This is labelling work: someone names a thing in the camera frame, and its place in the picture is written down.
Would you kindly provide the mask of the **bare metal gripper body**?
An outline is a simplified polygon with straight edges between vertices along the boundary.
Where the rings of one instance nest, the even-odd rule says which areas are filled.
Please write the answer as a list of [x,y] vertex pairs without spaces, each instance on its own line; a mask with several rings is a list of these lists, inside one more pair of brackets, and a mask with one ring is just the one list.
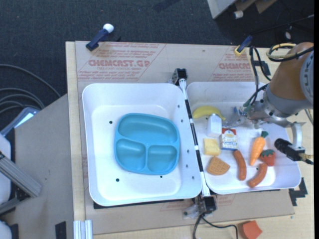
[[247,119],[255,128],[261,128],[264,124],[273,123],[281,127],[290,127],[287,116],[274,108],[267,100],[256,101],[247,112]]

